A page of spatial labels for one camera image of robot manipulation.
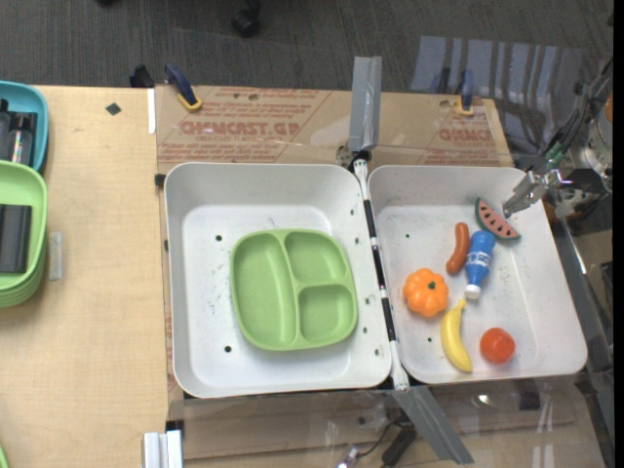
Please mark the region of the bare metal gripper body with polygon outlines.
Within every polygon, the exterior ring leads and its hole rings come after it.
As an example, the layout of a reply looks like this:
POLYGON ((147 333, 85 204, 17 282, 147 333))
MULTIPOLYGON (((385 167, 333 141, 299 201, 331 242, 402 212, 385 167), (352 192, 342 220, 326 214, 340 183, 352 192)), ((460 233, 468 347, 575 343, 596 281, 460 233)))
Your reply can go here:
POLYGON ((562 154, 560 174, 569 187, 595 194, 612 193, 611 153, 595 137, 566 142, 562 154))

